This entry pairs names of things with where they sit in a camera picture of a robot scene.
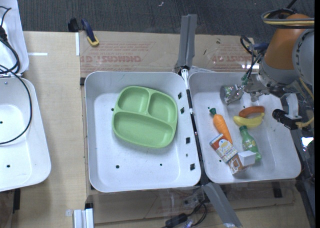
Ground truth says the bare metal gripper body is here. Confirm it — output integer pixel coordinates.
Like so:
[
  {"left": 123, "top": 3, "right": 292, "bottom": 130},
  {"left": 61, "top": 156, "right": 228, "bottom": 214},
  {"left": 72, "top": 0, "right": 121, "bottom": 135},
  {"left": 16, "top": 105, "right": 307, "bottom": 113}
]
[{"left": 243, "top": 73, "right": 274, "bottom": 97}]

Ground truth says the silver and green can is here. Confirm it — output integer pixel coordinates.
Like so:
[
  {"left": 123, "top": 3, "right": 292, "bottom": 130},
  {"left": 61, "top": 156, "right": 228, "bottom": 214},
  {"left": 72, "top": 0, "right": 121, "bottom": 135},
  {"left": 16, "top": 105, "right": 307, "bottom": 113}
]
[{"left": 219, "top": 84, "right": 245, "bottom": 105}]

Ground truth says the red sausage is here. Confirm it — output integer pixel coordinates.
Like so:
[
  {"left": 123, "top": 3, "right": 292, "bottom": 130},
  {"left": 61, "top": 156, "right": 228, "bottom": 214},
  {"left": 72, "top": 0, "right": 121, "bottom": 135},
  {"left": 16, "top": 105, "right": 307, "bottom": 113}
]
[{"left": 238, "top": 105, "right": 266, "bottom": 118}]

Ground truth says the yellow banana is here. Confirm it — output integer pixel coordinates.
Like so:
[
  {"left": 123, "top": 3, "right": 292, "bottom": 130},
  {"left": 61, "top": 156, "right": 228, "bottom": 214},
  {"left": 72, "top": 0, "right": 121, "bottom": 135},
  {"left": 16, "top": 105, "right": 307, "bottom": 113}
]
[{"left": 232, "top": 112, "right": 266, "bottom": 129}]

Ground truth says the orange carrot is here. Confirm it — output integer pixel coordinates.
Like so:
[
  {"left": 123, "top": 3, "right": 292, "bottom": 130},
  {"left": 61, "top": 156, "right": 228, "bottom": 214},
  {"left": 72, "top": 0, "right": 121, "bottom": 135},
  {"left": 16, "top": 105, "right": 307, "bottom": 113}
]
[{"left": 209, "top": 107, "right": 234, "bottom": 145}]

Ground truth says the green plastic bottle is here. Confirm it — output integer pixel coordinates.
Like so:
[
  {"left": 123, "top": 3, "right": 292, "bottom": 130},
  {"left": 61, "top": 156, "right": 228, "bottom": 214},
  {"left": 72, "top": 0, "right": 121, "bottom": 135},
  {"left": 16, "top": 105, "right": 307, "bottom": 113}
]
[{"left": 238, "top": 125, "right": 263, "bottom": 161}]

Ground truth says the white plastic tray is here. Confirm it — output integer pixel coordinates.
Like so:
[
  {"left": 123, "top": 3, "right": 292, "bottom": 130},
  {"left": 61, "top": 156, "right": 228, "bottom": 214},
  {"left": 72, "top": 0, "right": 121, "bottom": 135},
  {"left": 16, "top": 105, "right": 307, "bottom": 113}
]
[
  {"left": 187, "top": 71, "right": 302, "bottom": 185},
  {"left": 84, "top": 71, "right": 202, "bottom": 193}
]

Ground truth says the orange and white carton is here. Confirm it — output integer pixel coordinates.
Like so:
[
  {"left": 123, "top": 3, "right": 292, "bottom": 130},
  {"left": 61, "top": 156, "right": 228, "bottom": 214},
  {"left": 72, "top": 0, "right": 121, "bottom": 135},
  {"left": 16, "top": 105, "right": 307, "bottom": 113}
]
[{"left": 209, "top": 133, "right": 239, "bottom": 164}]

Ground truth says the white cube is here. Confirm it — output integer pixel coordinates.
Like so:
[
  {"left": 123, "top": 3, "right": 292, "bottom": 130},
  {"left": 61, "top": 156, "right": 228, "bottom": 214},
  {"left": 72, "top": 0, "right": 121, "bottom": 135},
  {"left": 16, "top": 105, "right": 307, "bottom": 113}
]
[{"left": 237, "top": 150, "right": 257, "bottom": 167}]

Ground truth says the brown and white carton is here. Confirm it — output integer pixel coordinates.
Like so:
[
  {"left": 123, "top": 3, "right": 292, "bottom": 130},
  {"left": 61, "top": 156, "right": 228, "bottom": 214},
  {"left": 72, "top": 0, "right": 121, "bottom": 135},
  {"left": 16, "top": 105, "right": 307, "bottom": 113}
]
[{"left": 227, "top": 153, "right": 249, "bottom": 175}]

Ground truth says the green divided plate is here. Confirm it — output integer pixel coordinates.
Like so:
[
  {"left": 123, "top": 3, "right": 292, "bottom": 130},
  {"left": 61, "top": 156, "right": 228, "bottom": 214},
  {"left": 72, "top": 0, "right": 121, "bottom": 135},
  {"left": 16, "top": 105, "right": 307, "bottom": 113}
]
[{"left": 111, "top": 85, "right": 179, "bottom": 149}]

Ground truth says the brown cardboard board red print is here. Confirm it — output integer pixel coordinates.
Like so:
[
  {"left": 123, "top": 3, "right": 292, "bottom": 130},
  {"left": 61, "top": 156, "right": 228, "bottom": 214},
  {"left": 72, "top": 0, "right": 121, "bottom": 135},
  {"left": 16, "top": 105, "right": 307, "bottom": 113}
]
[{"left": 78, "top": 30, "right": 296, "bottom": 224}]

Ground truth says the black cylinder on white bracket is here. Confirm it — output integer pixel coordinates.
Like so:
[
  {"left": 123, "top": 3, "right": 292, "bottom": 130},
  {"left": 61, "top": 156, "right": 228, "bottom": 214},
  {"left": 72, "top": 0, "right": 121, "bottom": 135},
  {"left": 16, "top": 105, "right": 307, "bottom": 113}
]
[{"left": 272, "top": 93, "right": 303, "bottom": 130}]

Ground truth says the black block with thin wires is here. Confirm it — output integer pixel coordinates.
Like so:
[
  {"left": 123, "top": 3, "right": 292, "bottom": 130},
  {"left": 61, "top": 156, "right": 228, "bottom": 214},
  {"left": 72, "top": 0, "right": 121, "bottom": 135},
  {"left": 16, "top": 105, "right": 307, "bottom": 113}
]
[{"left": 165, "top": 212, "right": 189, "bottom": 227}]

